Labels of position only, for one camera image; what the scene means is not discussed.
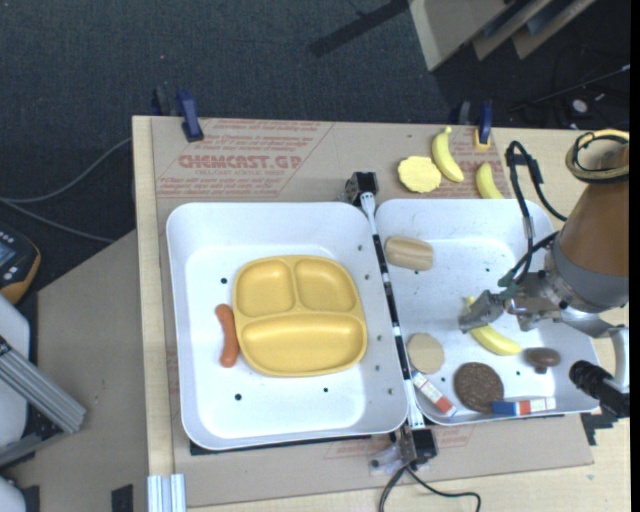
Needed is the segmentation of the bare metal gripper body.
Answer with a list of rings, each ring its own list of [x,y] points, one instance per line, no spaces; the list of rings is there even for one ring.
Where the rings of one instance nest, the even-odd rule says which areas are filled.
[[[561,323],[571,305],[571,287],[551,272],[528,273],[504,301],[505,311],[516,317],[522,331],[531,331],[543,322]]]

